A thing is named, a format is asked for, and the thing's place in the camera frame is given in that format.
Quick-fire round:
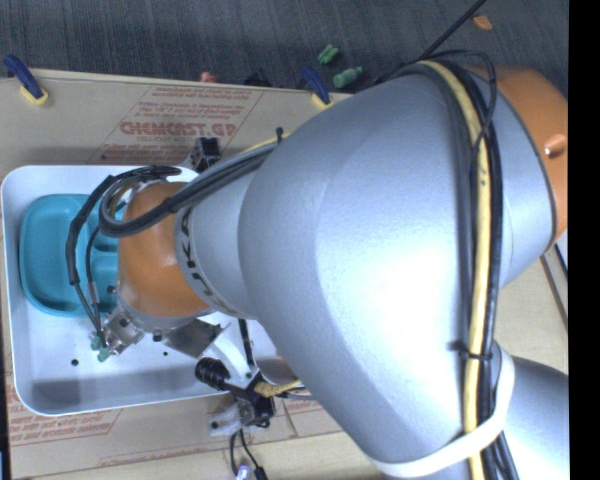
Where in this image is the black cylinder on white bracket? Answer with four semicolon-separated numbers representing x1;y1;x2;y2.
194;318;267;400

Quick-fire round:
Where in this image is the black block with thin wires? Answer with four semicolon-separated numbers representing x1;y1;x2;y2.
208;392;277;438
189;136;223;172

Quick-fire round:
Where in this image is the blue divided plate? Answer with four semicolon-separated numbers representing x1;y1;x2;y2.
18;193;127;318

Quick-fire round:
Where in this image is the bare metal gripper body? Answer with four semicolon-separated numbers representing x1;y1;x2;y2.
101;306;232;360

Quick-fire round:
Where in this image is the white plastic tray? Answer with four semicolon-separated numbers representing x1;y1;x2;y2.
0;164;261;417

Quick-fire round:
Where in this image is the brown cardboard board red print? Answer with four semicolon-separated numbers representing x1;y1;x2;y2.
0;67;357;480

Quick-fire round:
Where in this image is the thin black and white rod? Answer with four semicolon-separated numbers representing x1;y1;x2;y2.
236;317;258;370

